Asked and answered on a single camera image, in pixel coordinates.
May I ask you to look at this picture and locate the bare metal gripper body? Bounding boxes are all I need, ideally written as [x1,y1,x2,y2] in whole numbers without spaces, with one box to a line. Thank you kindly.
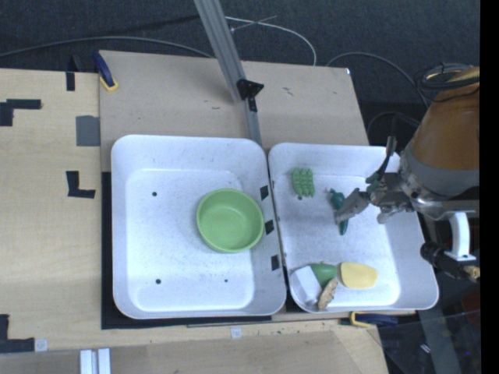
[368,171,480,219]

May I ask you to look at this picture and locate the dark green toy vegetable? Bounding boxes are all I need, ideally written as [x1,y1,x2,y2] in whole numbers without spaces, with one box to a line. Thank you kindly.
[327,187,352,236]

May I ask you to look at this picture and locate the white plastic tray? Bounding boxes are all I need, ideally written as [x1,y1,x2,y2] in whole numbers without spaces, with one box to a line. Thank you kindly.
[110,133,288,320]
[267,142,441,315]

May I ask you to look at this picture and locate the light green toy grapes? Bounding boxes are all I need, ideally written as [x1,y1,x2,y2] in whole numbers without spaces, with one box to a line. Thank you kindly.
[291,167,317,201]

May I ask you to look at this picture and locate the yellow toy bread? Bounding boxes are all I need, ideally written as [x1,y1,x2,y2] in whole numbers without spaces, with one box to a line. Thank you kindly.
[339,261,379,291]

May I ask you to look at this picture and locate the green toy pear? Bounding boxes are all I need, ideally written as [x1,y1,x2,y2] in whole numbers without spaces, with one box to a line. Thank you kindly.
[309,262,339,288]

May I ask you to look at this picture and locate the white carton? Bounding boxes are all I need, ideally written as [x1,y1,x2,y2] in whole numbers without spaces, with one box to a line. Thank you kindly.
[292,266,324,305]

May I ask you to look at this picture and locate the brown toy biscuit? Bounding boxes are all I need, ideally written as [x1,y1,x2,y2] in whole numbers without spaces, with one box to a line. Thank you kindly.
[317,278,339,311]

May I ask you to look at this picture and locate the green bowl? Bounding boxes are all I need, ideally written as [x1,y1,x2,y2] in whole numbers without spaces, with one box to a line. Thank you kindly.
[195,187,266,254]

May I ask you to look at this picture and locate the pale wood board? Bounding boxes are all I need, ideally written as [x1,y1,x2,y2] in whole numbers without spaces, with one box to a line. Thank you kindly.
[98,49,416,323]

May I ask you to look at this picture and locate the black cylinder on white bracket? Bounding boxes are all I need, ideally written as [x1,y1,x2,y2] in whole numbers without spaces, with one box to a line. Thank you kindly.
[419,211,481,284]

